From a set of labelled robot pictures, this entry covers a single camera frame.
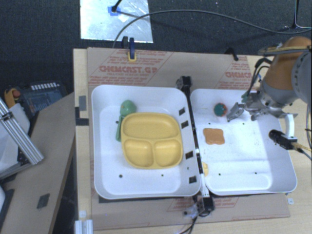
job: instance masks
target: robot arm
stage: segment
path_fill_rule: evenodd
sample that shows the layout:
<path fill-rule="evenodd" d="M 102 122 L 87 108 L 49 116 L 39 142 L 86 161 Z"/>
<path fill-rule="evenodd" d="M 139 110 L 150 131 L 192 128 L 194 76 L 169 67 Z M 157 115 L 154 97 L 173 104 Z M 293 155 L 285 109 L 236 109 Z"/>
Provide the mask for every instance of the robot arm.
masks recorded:
<path fill-rule="evenodd" d="M 239 117 L 244 110 L 251 114 L 252 120 L 265 114 L 284 118 L 287 114 L 282 109 L 297 98 L 306 102 L 311 111 L 311 40 L 294 37 L 280 49 L 287 53 L 275 56 L 259 90 L 248 92 L 242 104 L 236 103 L 227 115 L 228 121 Z"/>

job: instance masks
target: dark fabric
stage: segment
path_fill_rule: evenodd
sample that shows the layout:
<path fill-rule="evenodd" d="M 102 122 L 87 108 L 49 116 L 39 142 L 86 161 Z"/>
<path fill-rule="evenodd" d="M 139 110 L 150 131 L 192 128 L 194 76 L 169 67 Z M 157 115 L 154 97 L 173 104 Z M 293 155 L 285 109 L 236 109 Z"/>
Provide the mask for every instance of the dark fabric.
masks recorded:
<path fill-rule="evenodd" d="M 291 26 L 294 0 L 148 0 L 150 12 L 201 9 L 272 30 Z M 298 24 L 311 26 L 312 0 L 300 0 Z M 73 91 L 73 49 L 111 47 L 110 41 L 80 39 L 79 0 L 0 0 L 0 94 L 9 85 L 60 80 Z M 174 13 L 152 17 L 154 44 L 138 49 L 255 55 L 285 41 L 276 35 L 217 16 Z M 301 34 L 311 38 L 311 32 Z"/>

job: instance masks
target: green spoon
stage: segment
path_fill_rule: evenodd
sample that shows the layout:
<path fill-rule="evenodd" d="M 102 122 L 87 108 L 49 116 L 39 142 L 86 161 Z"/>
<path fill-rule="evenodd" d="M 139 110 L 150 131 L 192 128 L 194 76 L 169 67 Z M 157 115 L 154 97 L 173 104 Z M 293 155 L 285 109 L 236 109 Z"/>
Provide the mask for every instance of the green spoon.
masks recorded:
<path fill-rule="evenodd" d="M 137 107 L 135 104 L 130 100 L 125 100 L 121 106 L 120 106 L 120 116 L 119 116 L 119 122 L 117 126 L 117 132 L 116 132 L 116 140 L 121 141 L 121 122 L 122 120 L 129 114 L 135 113 L 137 110 Z"/>

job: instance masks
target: yellow bowl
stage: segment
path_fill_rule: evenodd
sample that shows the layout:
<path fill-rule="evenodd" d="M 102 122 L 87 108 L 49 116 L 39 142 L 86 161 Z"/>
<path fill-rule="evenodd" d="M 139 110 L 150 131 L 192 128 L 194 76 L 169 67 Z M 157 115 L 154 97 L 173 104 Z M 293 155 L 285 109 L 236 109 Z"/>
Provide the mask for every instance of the yellow bowl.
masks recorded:
<path fill-rule="evenodd" d="M 167 114 L 126 116 L 121 124 L 121 143 L 126 160 L 137 168 L 171 168 L 183 157 L 179 124 Z"/>

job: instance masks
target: silver sheet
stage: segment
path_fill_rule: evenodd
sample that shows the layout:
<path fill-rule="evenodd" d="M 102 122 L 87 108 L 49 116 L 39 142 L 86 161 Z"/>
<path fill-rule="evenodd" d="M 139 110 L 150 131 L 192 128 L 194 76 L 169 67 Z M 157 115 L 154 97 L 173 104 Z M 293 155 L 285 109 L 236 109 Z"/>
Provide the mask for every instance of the silver sheet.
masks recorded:
<path fill-rule="evenodd" d="M 115 40 L 123 26 L 134 18 L 119 14 L 111 16 L 108 7 L 118 0 L 80 0 L 80 25 L 82 39 Z M 123 0 L 118 6 L 122 12 L 136 16 L 149 13 L 147 0 Z M 120 35 L 134 37 L 135 42 L 153 43 L 150 17 L 130 25 Z"/>

